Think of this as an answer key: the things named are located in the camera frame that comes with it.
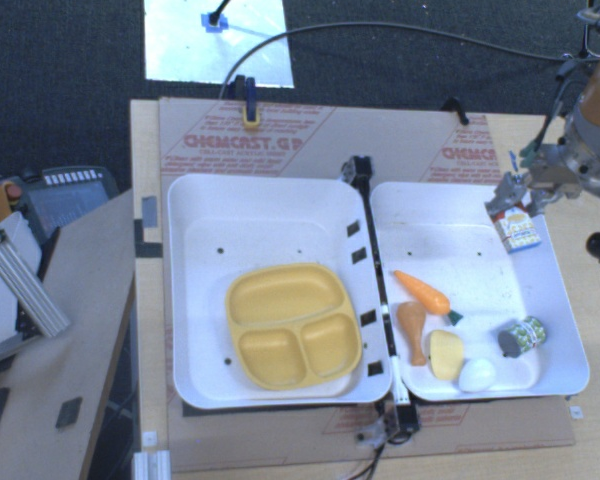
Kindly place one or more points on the yellow divided plate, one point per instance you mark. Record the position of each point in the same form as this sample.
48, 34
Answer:
285, 298

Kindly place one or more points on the white egg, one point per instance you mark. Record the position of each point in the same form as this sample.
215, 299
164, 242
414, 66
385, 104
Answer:
477, 375

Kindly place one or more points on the brown cardboard board red print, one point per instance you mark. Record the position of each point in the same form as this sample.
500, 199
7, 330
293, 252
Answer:
305, 138

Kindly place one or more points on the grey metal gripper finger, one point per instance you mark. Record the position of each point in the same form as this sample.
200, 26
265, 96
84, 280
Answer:
542, 200
505, 193

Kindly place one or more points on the red white blue carton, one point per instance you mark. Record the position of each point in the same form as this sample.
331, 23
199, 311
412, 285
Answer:
520, 230

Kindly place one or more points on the thin black and white rod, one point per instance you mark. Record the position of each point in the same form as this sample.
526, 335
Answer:
377, 268

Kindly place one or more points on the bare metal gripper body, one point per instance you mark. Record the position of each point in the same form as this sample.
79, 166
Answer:
575, 168

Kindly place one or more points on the yellow potato half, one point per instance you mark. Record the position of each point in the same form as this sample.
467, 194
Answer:
446, 353

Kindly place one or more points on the green can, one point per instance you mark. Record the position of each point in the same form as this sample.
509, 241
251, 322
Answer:
527, 335

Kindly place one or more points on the orange chicken drumstick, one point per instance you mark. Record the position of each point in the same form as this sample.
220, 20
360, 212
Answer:
412, 323

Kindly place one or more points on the white plastic tray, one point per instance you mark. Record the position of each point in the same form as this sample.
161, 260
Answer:
260, 228
460, 238

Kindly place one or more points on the orange carrot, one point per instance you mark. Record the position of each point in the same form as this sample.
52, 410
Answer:
422, 293

